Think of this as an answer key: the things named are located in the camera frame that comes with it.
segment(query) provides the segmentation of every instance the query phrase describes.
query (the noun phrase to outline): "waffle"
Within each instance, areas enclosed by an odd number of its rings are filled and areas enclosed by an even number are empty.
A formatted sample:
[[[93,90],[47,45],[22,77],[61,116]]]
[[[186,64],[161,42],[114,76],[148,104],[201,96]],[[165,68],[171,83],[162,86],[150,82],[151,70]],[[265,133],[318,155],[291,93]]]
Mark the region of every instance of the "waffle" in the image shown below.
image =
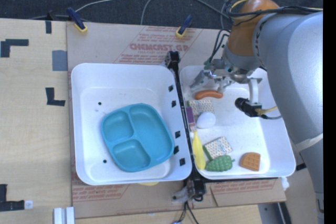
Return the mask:
[[[253,171],[259,171],[260,154],[256,152],[245,153],[240,160],[240,166]]]

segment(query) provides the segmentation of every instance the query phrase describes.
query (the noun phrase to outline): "cardboard box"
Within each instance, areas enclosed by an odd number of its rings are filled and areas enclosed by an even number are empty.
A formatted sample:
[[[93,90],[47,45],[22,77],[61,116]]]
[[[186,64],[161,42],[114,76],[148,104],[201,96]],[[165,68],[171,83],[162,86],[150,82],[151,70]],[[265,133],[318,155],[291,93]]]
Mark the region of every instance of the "cardboard box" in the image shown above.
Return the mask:
[[[80,63],[136,63],[160,65],[168,51],[179,51],[180,69],[202,65],[213,49],[218,30],[188,29],[182,38],[175,37],[174,27],[110,25],[86,23],[88,31],[79,32],[67,23],[69,116],[72,163],[72,203],[76,218],[128,215],[181,210],[172,194],[183,188],[181,182],[89,186],[76,174],[72,125],[71,71]],[[236,180],[207,183],[201,202],[192,208],[212,208],[285,201],[281,180]]]

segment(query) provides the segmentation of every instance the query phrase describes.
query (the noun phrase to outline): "blue divided plate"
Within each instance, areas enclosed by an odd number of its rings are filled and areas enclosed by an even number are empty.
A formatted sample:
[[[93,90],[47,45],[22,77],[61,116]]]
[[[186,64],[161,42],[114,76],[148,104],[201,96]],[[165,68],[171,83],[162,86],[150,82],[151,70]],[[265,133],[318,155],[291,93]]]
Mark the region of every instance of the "blue divided plate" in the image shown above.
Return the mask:
[[[156,109],[147,104],[132,104],[107,114],[101,133],[113,160],[126,172],[151,168],[173,154],[169,129]]]

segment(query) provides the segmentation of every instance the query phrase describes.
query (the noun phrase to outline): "orange hot dog toy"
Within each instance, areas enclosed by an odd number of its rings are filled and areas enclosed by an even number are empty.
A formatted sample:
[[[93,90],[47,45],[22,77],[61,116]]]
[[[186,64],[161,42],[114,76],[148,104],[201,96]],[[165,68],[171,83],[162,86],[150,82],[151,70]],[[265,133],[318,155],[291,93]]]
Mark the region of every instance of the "orange hot dog toy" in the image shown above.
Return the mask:
[[[215,90],[204,90],[204,91],[199,91],[195,93],[195,99],[200,100],[205,97],[214,97],[214,98],[222,98],[223,94],[220,92],[217,92]]]

